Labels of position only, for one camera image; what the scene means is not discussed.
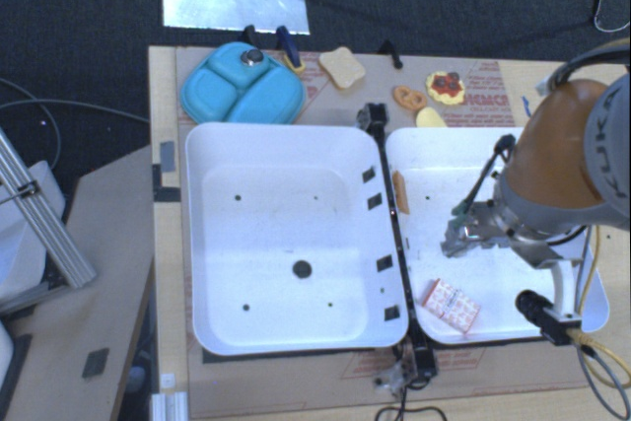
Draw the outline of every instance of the toy pretzel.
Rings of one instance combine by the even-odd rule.
[[[410,90],[406,86],[397,86],[392,91],[392,95],[397,104],[408,110],[421,110],[427,105],[425,94],[416,90]]]

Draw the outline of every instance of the red and white box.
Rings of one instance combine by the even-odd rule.
[[[477,302],[442,279],[434,282],[421,306],[462,333],[469,331],[481,309]]]

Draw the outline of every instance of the robotic hand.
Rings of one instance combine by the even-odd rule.
[[[552,269],[554,304],[523,292],[517,305],[557,345],[569,343],[563,328],[580,324],[580,316],[572,271],[578,259],[555,252],[555,238],[589,225],[629,230],[629,74],[609,87],[568,81],[578,68],[597,63],[628,70],[629,39],[583,54],[541,83],[548,96],[517,144],[512,136],[497,143],[479,181],[454,209],[441,244],[446,256],[510,247],[533,268]],[[506,165],[494,175],[493,198],[474,201],[499,156]]]

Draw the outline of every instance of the dark floor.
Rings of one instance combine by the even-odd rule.
[[[403,54],[567,60],[621,36],[598,32],[593,0],[307,0],[311,35],[300,49],[341,44]],[[629,19],[629,0],[603,0],[607,27]],[[148,116],[147,47],[215,46],[236,33],[169,29],[162,0],[0,0],[0,78],[39,98],[84,101]],[[273,37],[264,37],[267,47]],[[0,82],[0,126],[27,163],[52,160],[50,121]],[[149,142],[146,124],[51,105],[63,138],[55,174],[68,195],[77,179]]]

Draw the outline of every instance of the black dot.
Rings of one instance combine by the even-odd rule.
[[[294,273],[300,277],[301,279],[306,279],[310,275],[312,275],[312,267],[308,262],[304,260],[297,261],[294,263]]]

